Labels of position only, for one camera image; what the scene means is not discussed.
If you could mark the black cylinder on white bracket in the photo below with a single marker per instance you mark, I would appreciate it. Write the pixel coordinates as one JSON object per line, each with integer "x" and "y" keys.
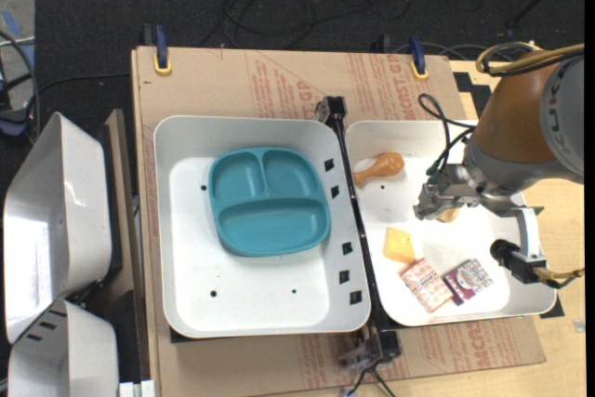
{"x": 513, "y": 258}

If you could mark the purple patterned packet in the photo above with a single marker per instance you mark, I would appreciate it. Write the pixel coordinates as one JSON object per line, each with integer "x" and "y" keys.
{"x": 467, "y": 281}

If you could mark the thin black rod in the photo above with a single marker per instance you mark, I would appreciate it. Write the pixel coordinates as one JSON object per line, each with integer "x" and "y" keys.
{"x": 360, "y": 218}

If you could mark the tan round biscuit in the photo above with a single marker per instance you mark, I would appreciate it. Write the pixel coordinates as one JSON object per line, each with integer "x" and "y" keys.
{"x": 452, "y": 216}

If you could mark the blue divided plate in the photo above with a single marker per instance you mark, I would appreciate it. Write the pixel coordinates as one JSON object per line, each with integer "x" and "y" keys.
{"x": 269, "y": 200}

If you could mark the yellow cheese wedge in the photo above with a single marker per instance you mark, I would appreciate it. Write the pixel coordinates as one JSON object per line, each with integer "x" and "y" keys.
{"x": 399, "y": 245}

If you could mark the tan toy chicken drumstick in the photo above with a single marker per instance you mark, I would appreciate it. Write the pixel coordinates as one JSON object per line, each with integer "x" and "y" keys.
{"x": 383, "y": 165}

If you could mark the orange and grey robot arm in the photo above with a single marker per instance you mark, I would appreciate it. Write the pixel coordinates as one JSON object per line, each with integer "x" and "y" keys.
{"x": 520, "y": 121}

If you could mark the brown cardboard board red print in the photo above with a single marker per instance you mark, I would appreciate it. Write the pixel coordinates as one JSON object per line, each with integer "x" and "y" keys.
{"x": 223, "y": 79}

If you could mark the pink patterned packet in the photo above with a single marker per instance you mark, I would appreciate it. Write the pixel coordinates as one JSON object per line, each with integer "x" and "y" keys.
{"x": 427, "y": 286}

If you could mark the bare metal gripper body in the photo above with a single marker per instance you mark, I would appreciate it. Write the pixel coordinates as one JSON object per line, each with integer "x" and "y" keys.
{"x": 453, "y": 190}

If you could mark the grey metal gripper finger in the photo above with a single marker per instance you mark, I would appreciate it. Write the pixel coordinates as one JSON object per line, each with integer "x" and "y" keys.
{"x": 421, "y": 210}
{"x": 439, "y": 213}

